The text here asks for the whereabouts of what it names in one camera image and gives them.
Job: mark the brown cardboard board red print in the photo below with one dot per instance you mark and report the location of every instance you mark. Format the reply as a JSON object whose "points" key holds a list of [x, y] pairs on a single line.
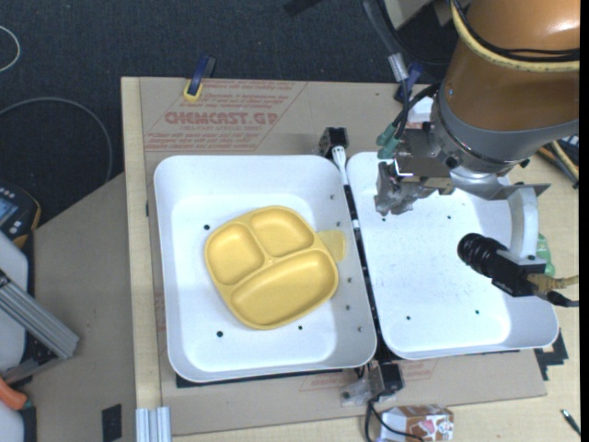
{"points": [[221, 118]]}

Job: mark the yellow divided plate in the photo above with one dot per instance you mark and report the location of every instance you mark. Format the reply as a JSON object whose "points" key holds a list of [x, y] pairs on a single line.
{"points": [[271, 270]]}

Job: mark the white plastic tray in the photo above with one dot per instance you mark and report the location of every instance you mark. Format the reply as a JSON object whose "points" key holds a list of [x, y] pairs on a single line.
{"points": [[193, 339], [428, 274]]}

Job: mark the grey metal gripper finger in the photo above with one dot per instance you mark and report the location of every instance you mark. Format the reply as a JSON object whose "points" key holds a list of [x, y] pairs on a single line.
{"points": [[384, 191], [405, 200]]}

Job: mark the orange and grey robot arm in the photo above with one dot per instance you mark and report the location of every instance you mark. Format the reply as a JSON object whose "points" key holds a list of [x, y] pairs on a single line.
{"points": [[511, 53]]}

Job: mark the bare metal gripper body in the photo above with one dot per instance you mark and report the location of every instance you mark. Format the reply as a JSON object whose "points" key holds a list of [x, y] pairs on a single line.
{"points": [[425, 154]]}

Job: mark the thin black and white rod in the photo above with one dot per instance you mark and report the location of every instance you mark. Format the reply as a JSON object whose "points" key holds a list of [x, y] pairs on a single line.
{"points": [[363, 265]]}

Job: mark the brown and white carton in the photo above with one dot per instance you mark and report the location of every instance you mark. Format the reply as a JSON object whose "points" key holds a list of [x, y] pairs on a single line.
{"points": [[423, 424]]}

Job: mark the black cylinder on white bracket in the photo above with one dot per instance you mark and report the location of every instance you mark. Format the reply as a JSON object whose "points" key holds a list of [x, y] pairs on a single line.
{"points": [[490, 256]]}

